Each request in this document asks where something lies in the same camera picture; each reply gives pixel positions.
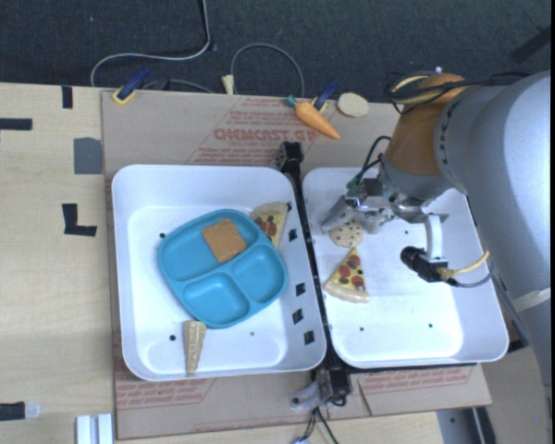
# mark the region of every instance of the blue clamp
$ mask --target blue clamp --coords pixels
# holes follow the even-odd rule
[[[312,101],[313,107],[319,112],[326,107],[326,102],[329,96],[335,91],[337,87],[337,79],[332,79],[329,84],[319,93]]]
[[[136,95],[144,81],[152,72],[149,68],[141,68],[134,72],[128,81],[113,93],[113,101],[118,105],[125,105]]]

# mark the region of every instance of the dark background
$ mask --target dark background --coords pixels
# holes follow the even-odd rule
[[[235,53],[270,43],[302,68],[306,95],[331,79],[334,95],[384,101],[390,72],[442,67],[466,78],[550,69],[551,0],[206,0],[213,51],[187,62],[118,59],[95,85],[117,87],[142,65],[161,77],[222,92]],[[90,85],[103,57],[125,52],[184,56],[205,43],[198,0],[0,0],[0,81]],[[300,95],[280,53],[243,52],[240,93]],[[193,90],[175,86],[174,89]]]

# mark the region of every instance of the toy carrot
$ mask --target toy carrot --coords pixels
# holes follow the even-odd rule
[[[318,130],[335,140],[339,140],[339,138],[341,138],[333,125],[331,125],[331,123],[318,110],[316,110],[310,102],[298,102],[294,97],[290,96],[284,101],[284,103],[290,107],[294,107],[298,118],[309,127]]]

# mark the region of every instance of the light wood surface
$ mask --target light wood surface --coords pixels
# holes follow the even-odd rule
[[[73,140],[101,139],[99,91],[0,83],[0,117],[32,118],[0,137],[0,402],[38,402],[41,416],[0,422],[0,443],[73,442],[78,415],[113,413],[113,365],[102,175],[75,175]],[[79,207],[95,237],[64,235],[62,204]],[[435,413],[341,420],[340,443],[442,438]],[[139,439],[166,443],[290,443],[305,425]],[[321,425],[313,444],[329,442]]]

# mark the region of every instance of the yellow cable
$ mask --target yellow cable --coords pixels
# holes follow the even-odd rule
[[[489,252],[485,252],[483,253],[483,255],[481,256],[481,258],[479,258],[476,262],[474,262],[472,265],[468,265],[465,266],[464,268],[456,268],[456,269],[452,269],[452,268],[437,268],[437,272],[438,274],[442,277],[442,279],[446,280],[446,279],[450,279],[450,278],[455,278],[458,277],[459,275],[461,275],[462,273],[468,273],[469,271],[473,271],[475,268],[477,268],[478,266],[481,266],[489,257]]]

